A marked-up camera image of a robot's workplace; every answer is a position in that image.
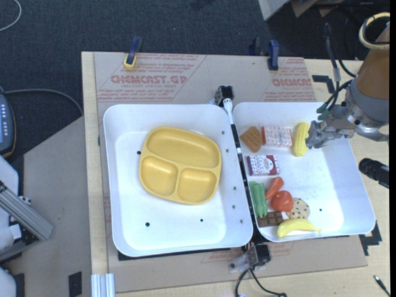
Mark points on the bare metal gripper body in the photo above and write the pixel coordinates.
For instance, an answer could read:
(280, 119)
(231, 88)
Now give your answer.
(338, 128)

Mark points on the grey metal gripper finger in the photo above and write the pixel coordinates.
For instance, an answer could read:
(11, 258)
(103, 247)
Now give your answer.
(316, 141)
(317, 128)

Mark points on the yellow toy corn cob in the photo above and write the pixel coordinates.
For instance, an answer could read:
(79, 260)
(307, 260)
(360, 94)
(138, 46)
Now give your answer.
(300, 139)

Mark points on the orange and white carton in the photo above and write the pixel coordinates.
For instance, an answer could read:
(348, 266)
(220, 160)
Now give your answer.
(277, 136)

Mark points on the white plastic tray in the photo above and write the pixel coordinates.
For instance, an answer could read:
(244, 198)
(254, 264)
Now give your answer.
(334, 181)
(173, 227)

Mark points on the red and white carton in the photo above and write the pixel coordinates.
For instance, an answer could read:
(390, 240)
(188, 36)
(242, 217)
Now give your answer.
(263, 165)

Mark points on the orange toy carrot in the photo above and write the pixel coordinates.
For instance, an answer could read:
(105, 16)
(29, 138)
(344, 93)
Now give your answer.
(274, 187)

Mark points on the brown toy waffle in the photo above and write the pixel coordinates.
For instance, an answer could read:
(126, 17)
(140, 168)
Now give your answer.
(251, 139)

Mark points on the red toy tomato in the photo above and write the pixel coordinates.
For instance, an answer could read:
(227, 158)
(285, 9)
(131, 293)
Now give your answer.
(282, 201)

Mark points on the chocolate chip biscuit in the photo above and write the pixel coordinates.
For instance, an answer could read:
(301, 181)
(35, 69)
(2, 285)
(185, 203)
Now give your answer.
(300, 209)

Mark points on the thin black and white rod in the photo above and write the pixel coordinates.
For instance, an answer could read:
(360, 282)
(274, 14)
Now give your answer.
(236, 141)

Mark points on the green toy asparagus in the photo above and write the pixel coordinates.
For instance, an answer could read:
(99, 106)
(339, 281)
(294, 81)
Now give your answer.
(259, 200)

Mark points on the yellow banana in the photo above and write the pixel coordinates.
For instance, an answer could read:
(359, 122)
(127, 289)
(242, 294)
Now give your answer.
(294, 226)

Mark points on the brown chocolate bar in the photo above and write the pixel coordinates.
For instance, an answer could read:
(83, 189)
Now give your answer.
(270, 219)

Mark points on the yellow divided plate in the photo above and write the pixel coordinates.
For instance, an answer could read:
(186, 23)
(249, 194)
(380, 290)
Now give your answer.
(181, 166)

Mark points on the brown cardboard board red print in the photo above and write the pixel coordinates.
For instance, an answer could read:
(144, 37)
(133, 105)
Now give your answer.
(185, 73)

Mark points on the black cylinder on white bracket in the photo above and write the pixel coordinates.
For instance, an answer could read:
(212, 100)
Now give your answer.
(372, 169)

